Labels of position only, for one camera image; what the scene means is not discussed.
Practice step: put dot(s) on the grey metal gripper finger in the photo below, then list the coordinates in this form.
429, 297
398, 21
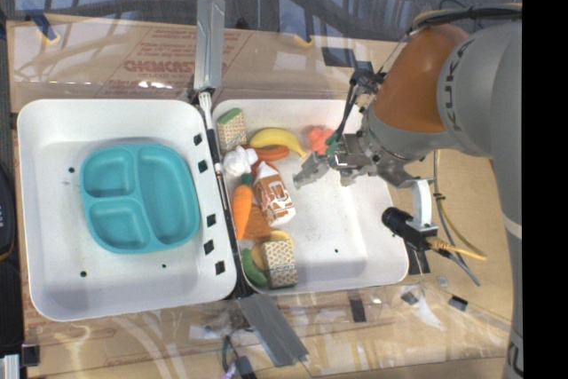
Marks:
350, 178
310, 171

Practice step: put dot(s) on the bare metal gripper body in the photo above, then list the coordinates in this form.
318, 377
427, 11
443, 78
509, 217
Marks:
357, 153

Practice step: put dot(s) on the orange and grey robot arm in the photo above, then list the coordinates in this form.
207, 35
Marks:
479, 93

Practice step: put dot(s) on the pink toy food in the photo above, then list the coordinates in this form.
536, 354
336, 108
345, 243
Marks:
320, 138

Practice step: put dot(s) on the red sausage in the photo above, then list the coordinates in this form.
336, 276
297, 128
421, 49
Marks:
274, 153

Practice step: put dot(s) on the brown and white carton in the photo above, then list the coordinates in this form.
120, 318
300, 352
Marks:
274, 195

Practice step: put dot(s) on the white plastic tray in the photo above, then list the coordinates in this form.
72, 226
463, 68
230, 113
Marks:
337, 222
57, 199

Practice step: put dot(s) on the yellow banana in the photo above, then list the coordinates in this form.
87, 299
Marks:
275, 138

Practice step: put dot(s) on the brown pizza slice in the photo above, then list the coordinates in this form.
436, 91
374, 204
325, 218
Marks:
257, 224

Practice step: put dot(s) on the orange carrot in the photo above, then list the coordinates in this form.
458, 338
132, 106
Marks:
242, 206

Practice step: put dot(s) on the green-topped patterned carton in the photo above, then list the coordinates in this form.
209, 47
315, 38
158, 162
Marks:
231, 129

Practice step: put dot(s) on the orange patterned carton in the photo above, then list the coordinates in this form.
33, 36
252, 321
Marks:
280, 264

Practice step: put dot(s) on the brown cardboard board, red print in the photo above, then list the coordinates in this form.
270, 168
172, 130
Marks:
333, 57

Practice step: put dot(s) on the yellow round toy food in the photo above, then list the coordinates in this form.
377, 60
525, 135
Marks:
257, 255

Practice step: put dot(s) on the green toy vegetable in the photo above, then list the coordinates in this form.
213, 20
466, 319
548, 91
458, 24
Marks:
253, 270

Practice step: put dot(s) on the blue divided plate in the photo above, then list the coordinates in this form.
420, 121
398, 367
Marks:
146, 191

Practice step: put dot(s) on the black cylinder on white bracket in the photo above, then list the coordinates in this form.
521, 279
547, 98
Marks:
406, 224

